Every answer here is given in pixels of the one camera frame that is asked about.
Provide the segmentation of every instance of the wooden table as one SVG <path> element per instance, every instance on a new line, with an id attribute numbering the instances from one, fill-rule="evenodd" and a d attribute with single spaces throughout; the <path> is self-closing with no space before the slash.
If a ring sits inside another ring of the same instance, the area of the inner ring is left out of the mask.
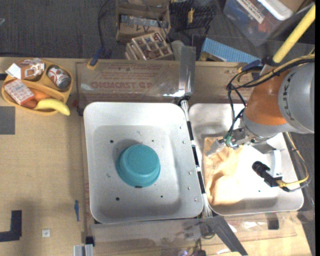
<path id="1" fill-rule="evenodd" d="M 0 73 L 19 58 L 1 57 Z M 83 59 L 48 59 L 76 76 L 76 63 Z M 0 255 L 70 256 L 73 246 L 87 235 L 81 125 L 83 118 L 73 104 L 76 84 L 67 102 L 71 114 L 41 116 L 15 109 L 15 134 L 0 135 L 0 232 L 10 230 L 11 211 L 22 210 L 20 240 L 0 242 Z M 10 106 L 0 97 L 0 107 Z M 79 221 L 75 201 L 79 202 Z M 243 241 L 249 255 L 311 255 L 303 227 L 294 213 L 288 217 L 291 235 L 283 238 Z M 50 229 L 50 237 L 42 230 Z M 226 248 L 206 245 L 207 255 Z M 123 252 L 123 255 L 161 255 L 160 252 Z M 94 255 L 103 255 L 95 247 Z M 229 252 L 225 255 L 239 255 Z"/>

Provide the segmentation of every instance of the banana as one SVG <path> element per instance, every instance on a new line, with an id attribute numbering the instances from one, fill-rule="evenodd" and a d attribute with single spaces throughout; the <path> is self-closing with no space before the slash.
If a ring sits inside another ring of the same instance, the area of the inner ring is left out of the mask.
<path id="1" fill-rule="evenodd" d="M 62 101 L 57 100 L 55 98 L 45 98 L 38 102 L 38 104 L 34 107 L 34 110 L 57 110 L 60 113 L 69 116 L 70 115 L 70 109 L 66 104 L 64 104 Z"/>

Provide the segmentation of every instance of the teal lid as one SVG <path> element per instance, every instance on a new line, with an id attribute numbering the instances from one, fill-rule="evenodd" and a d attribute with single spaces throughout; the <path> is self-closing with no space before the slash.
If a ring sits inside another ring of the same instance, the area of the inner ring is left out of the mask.
<path id="1" fill-rule="evenodd" d="M 142 188 L 156 182 L 160 174 L 160 161 L 157 153 L 151 147 L 136 144 L 120 154 L 116 169 L 125 183 Z"/>

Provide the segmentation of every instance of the orange tray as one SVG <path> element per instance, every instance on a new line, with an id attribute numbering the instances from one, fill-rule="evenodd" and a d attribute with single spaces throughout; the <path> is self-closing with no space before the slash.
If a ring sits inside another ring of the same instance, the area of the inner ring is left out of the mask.
<path id="1" fill-rule="evenodd" d="M 34 89 L 37 89 L 37 90 L 42 91 L 44 93 L 47 93 L 52 98 L 57 99 L 59 101 L 62 101 L 63 103 L 66 103 L 69 98 L 70 92 L 72 90 L 73 84 L 74 84 L 74 78 L 73 78 L 72 74 L 61 65 L 58 65 L 56 63 L 50 62 L 45 59 L 41 59 L 41 60 L 44 62 L 44 65 L 45 65 L 43 73 L 41 75 L 37 76 L 33 80 L 23 79 L 22 82 L 27 87 L 34 88 Z M 62 69 L 64 72 L 66 72 L 70 76 L 71 82 L 66 88 L 59 89 L 55 85 L 55 83 L 47 75 L 48 70 L 52 66 L 59 66 L 60 69 Z M 6 79 L 3 82 L 3 85 L 5 85 L 15 79 L 16 79 L 15 77 L 7 75 Z M 15 100 L 5 91 L 4 86 L 2 86 L 2 88 L 1 88 L 1 94 L 6 102 L 8 102 L 9 104 L 11 104 L 17 108 L 26 110 L 28 112 L 32 112 L 32 113 L 35 113 L 38 115 L 43 115 L 43 116 L 50 116 L 50 115 L 54 115 L 54 114 L 58 113 L 58 111 L 54 110 L 54 109 L 34 110 L 31 108 L 27 108 L 25 106 L 21 106 L 18 103 L 16 103 Z"/>

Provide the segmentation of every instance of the yellow tube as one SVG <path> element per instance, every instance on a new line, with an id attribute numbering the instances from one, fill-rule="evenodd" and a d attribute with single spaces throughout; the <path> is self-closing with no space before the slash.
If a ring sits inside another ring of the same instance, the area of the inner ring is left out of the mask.
<path id="1" fill-rule="evenodd" d="M 284 59 L 287 53 L 292 49 L 295 43 L 300 39 L 315 19 L 316 5 L 314 4 L 273 56 L 272 60 L 275 63 L 280 63 Z"/>

